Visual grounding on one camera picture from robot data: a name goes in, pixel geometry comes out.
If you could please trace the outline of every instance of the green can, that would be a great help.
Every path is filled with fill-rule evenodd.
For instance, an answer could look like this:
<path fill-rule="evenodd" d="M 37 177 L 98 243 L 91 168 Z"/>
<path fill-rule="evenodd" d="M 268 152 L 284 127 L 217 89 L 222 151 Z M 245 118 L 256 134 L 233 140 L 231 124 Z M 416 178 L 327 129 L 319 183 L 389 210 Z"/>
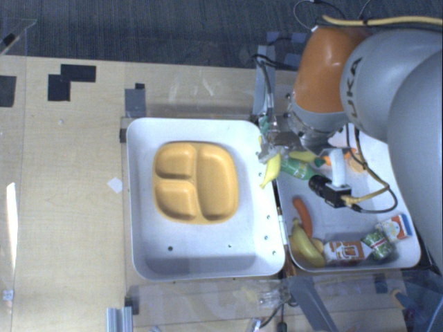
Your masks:
<path fill-rule="evenodd" d="M 372 249 L 372 256 L 375 260 L 380 261 L 388 257 L 394 250 L 391 243 L 387 240 L 385 235 L 376 230 L 375 232 L 366 235 L 362 238 L 362 242 L 366 243 Z"/>

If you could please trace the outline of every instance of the bottle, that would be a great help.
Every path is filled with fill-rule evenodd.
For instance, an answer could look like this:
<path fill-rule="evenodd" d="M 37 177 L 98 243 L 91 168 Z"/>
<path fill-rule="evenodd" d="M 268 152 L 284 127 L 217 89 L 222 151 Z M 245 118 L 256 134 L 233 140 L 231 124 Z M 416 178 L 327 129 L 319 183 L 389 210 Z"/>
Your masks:
<path fill-rule="evenodd" d="M 295 158 L 283 158 L 280 170 L 301 180 L 309 180 L 317 174 L 308 163 Z"/>

